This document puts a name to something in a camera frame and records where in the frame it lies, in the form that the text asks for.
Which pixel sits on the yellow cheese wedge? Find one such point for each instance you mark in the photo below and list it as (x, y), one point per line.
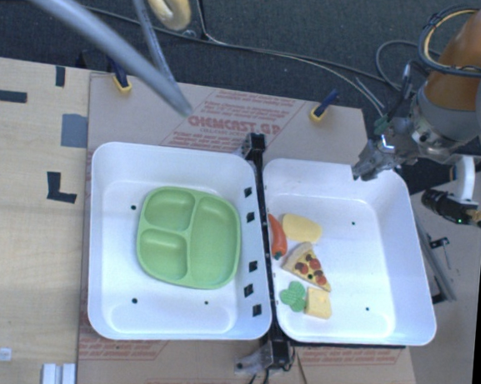
(318, 304)

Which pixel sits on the pizza slice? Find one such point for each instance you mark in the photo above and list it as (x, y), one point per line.
(307, 268)

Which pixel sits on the thin black rod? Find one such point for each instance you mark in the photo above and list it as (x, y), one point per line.
(265, 206)

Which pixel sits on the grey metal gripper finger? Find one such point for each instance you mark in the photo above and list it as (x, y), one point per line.
(362, 162)
(379, 163)

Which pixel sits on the black cylinder on white bracket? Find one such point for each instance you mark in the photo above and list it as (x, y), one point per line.
(444, 205)

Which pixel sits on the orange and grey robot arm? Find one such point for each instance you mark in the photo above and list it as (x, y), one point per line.
(465, 60)

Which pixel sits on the orange carrot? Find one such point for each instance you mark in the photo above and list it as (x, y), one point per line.
(278, 238)

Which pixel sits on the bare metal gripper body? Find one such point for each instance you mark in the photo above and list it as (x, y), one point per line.
(422, 140)

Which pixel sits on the green broccoli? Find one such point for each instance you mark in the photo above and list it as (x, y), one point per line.
(293, 296)

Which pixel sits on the white plastic tray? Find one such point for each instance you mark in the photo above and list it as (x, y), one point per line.
(367, 273)
(113, 259)

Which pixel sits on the brown cardboard board red print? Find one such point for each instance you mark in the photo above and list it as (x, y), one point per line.
(147, 112)

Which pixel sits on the green divided plate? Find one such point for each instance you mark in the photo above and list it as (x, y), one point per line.
(211, 243)

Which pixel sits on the yellow bread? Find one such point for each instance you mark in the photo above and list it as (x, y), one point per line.
(300, 227)

